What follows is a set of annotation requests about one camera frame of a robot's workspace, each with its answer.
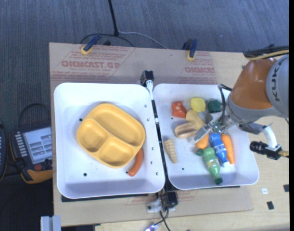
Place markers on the brown cardboard board red print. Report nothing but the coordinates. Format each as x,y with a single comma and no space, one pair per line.
161,61

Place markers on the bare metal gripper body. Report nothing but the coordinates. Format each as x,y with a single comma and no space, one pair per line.
222,123

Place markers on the white plastic tray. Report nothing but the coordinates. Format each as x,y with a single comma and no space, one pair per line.
72,177
192,174

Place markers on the orange sausage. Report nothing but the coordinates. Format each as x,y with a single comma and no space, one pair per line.
137,163

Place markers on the yellow divided plate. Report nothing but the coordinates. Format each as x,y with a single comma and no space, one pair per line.
113,131

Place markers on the pale yellow banana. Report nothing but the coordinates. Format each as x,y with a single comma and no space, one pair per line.
195,119

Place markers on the blue plastic bottle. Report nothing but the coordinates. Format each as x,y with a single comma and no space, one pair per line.
219,148

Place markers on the brown hot dog bun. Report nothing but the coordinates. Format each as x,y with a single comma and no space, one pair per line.
184,130

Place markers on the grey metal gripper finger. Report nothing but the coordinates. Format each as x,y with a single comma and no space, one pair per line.
209,117
201,133

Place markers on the green broccoli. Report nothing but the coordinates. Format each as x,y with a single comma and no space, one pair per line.
214,106

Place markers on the green plastic bottle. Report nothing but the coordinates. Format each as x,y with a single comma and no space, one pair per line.
211,162

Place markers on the yellow lemon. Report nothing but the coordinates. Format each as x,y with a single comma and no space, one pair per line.
198,104

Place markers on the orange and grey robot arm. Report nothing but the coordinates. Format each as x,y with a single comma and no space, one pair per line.
252,88

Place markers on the black cylinder on white bracket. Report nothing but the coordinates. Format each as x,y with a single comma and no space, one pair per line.
267,148

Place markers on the small orange carrot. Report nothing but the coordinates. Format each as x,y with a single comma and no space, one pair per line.
202,143

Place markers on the thin black and white rod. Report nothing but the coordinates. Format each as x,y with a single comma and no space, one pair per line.
156,119

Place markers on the beige waffle cone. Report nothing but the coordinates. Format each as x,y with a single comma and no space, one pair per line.
171,150

